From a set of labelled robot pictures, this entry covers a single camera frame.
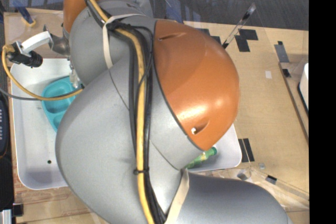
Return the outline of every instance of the green object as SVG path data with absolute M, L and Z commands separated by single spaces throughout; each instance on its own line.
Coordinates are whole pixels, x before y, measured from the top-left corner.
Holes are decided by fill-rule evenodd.
M 190 162 L 185 168 L 193 168 L 196 165 L 199 165 L 206 161 L 210 156 L 214 156 L 217 154 L 217 149 L 215 147 L 210 148 L 208 151 L 203 152 L 200 156 Z

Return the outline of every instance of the black tape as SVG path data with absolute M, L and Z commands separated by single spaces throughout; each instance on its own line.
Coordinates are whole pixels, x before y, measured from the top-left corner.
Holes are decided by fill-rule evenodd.
M 239 142 L 239 146 L 240 146 L 240 150 L 241 150 L 241 154 L 242 154 L 242 159 L 241 159 L 241 162 L 242 163 L 248 163 L 248 156 L 247 156 L 247 153 L 246 153 L 246 150 L 245 150 L 245 146 L 244 146 L 244 142 L 242 139 L 238 139 L 238 142 Z
M 242 20 L 247 20 L 250 17 L 251 13 L 250 12 L 246 12 L 244 14 L 244 16 L 242 17 Z
M 268 181 L 268 182 L 270 182 L 270 183 L 272 183 L 272 184 L 276 184 L 276 182 L 277 182 L 277 179 L 275 178 L 275 177 L 273 177 L 273 176 L 270 176 L 270 175 L 268 175 L 267 177 L 266 177 L 266 181 Z
M 248 47 L 248 43 L 245 38 L 242 38 L 241 36 L 235 36 L 235 39 L 240 52 L 250 52 L 250 48 Z
M 253 29 L 239 29 L 239 34 L 242 38 L 247 40 L 259 40 L 257 32 Z
M 243 141 L 244 141 L 244 144 L 245 144 L 248 159 L 250 160 L 250 162 L 254 162 L 254 156 L 253 156 L 253 153 L 252 153 L 250 141 L 248 140 L 248 138 L 244 138 Z
M 283 73 L 283 75 L 284 75 L 286 78 L 291 78 L 291 75 L 290 75 L 290 73 L 289 73 L 289 71 L 288 71 L 287 68 L 283 68 L 283 69 L 282 69 L 282 73 Z
M 275 51 L 277 52 L 279 62 L 289 62 L 285 47 L 281 41 L 278 41 L 277 45 L 274 45 Z
M 218 36 L 212 36 L 212 35 L 210 35 L 210 31 L 209 31 L 208 28 L 196 28 L 196 29 L 199 30 L 199 31 L 201 31 L 201 32 L 203 32 L 203 33 L 205 33 L 205 34 L 207 34 L 207 35 L 209 35 L 209 36 L 211 36 L 215 41 L 217 41 L 219 44 L 221 44 L 221 38 L 218 37 Z
M 12 208 L 12 215 L 13 217 L 22 217 L 24 212 L 24 206 L 23 204 L 16 204 L 13 205 Z

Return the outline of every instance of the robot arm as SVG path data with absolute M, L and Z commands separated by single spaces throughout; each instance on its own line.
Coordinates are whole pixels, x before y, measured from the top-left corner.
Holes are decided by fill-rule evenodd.
M 220 44 L 153 18 L 149 0 L 64 0 L 63 32 L 85 89 L 56 157 L 88 207 L 110 223 L 291 223 L 264 189 L 184 169 L 238 113 L 238 73 Z

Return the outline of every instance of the white basin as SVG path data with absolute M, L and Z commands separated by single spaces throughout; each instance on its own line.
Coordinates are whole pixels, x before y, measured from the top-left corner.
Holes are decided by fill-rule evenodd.
M 67 59 L 44 59 L 38 68 L 14 64 L 14 78 L 29 91 L 41 95 L 45 86 L 70 73 Z M 12 94 L 31 97 L 12 82 Z M 20 181 L 30 189 L 67 186 L 55 155 L 56 132 L 41 101 L 12 99 L 17 170 Z

